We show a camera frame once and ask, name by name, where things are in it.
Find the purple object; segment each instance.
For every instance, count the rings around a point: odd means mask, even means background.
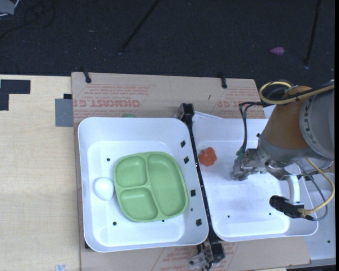
[[[269,52],[271,54],[275,54],[277,56],[282,56],[282,54],[284,54],[284,52],[285,52],[285,49],[283,47],[279,46],[279,47],[270,49]]]

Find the cardboard base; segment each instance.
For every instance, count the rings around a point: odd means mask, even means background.
[[[254,80],[228,78],[223,89],[219,78],[169,77],[89,73],[87,84],[81,72],[72,74],[73,119],[75,129],[77,194],[82,270],[190,270],[188,258],[196,246],[152,248],[135,251],[98,253],[85,248],[82,225],[82,199],[77,127],[91,116],[173,117],[182,103],[194,109],[225,118],[240,118],[238,104],[259,101]],[[249,118],[265,118],[262,107],[247,112]],[[278,268],[310,262],[302,237],[223,242],[226,254],[211,270],[254,270]]]

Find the metal bracket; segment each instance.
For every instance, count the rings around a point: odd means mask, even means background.
[[[205,187],[203,185],[203,179],[202,179],[202,174],[201,174],[201,169],[199,167],[199,160],[198,160],[198,155],[197,155],[197,150],[196,150],[196,145],[194,141],[194,135],[192,131],[192,126],[193,126],[193,121],[192,118],[195,114],[193,104],[191,103],[182,103],[178,112],[177,112],[177,118],[183,121],[189,130],[190,133],[190,138],[191,138],[191,144],[192,144],[192,150],[193,150],[193,155],[194,155],[194,160],[196,164],[196,169],[197,169],[197,175],[199,179],[199,183],[201,186],[201,192],[202,192],[202,198],[203,202],[205,205],[205,210],[206,210],[206,215],[207,215],[207,221],[208,221],[208,239],[210,241],[210,248],[213,256],[213,263],[220,262],[222,259],[225,258],[225,253],[223,250],[223,247],[221,243],[219,243],[219,238],[214,232],[214,228],[212,227],[212,221],[211,221],[211,216],[210,216],[210,210],[208,207],[208,201],[207,201],[207,196],[206,196],[206,191]]]
[[[211,267],[211,262],[214,260],[211,248],[209,246],[204,247],[200,245],[200,249],[201,247],[203,247],[202,251],[199,251],[197,255],[188,259],[188,265],[193,271],[204,270],[204,268],[209,270]]]

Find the yellow cable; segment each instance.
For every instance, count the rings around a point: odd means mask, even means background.
[[[288,98],[288,99],[283,99],[283,100],[271,100],[271,99],[267,99],[266,97],[264,97],[264,95],[262,94],[262,92],[264,91],[265,88],[267,88],[268,86],[270,85],[285,85],[287,86],[288,88],[292,88],[291,84],[287,83],[287,82],[282,82],[282,81],[275,81],[275,82],[269,82],[265,85],[263,85],[260,90],[259,90],[259,96],[260,96],[260,99],[268,104],[286,104],[286,103],[290,103],[290,102],[294,102],[296,100],[299,100],[299,99],[303,99],[303,98],[307,98],[307,97],[310,97],[312,95],[315,95],[315,94],[319,94],[319,93],[323,93],[325,91],[328,91],[328,90],[331,90],[331,89],[334,89],[334,84],[331,84],[331,85],[328,85],[328,86],[325,86],[321,89],[318,89],[318,90],[314,90],[314,91],[311,91],[309,93],[306,93],[306,94],[300,94],[298,95],[297,97],[292,97],[292,98]]]
[[[325,205],[327,205],[334,197],[335,195],[335,185],[333,184],[332,180],[329,179],[324,172],[318,168],[318,166],[316,166],[310,159],[306,158],[306,160],[308,161],[309,164],[312,165],[313,168],[315,168],[332,186],[332,193],[330,194],[329,198],[326,199],[324,202],[322,202],[322,204],[318,205],[317,207],[315,207],[314,209],[299,209],[298,211],[302,214],[303,217],[305,217],[306,215],[309,215],[321,208],[323,208]]]

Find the black tape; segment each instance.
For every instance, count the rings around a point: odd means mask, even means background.
[[[0,111],[9,110],[9,94],[30,94],[30,80],[0,81]]]

